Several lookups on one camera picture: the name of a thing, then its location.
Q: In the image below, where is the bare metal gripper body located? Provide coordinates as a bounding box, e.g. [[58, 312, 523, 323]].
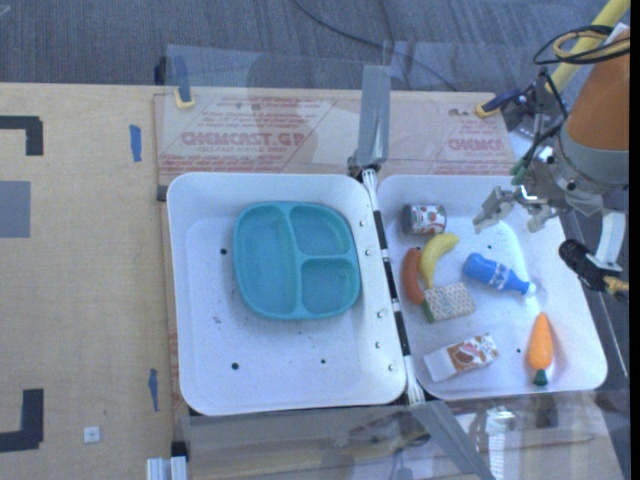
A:
[[517, 143, 619, 216]]

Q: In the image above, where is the small red and white can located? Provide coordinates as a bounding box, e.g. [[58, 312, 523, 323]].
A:
[[399, 203, 448, 236]]

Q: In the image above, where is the white carton with brown print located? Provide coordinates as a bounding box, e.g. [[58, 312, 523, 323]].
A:
[[423, 332, 501, 384]]

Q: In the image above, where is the black cylinder on white bracket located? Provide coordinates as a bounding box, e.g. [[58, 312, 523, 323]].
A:
[[558, 211, 627, 292]]

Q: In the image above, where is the orange sausage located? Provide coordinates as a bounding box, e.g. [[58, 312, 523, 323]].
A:
[[401, 247, 427, 306]]

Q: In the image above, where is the white plastic tray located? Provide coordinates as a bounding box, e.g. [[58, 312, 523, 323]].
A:
[[375, 174, 610, 402], [165, 171, 408, 417]]

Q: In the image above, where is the patterned packet with green edge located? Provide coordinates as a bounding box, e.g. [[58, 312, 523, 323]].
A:
[[420, 281, 477, 325]]

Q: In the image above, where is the yellow banana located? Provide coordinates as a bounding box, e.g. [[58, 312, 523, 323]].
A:
[[418, 232, 460, 290]]

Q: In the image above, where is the orange carrot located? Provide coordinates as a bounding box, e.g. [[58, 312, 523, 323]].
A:
[[526, 311, 556, 388]]

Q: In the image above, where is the brown cardboard board red print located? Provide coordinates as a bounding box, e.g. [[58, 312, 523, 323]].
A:
[[152, 85, 521, 419]]

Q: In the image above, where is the blue divided plate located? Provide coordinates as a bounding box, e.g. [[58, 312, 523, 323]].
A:
[[232, 200, 362, 321]]

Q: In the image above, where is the blue bottle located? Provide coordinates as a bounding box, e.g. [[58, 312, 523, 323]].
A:
[[461, 252, 538, 298]]

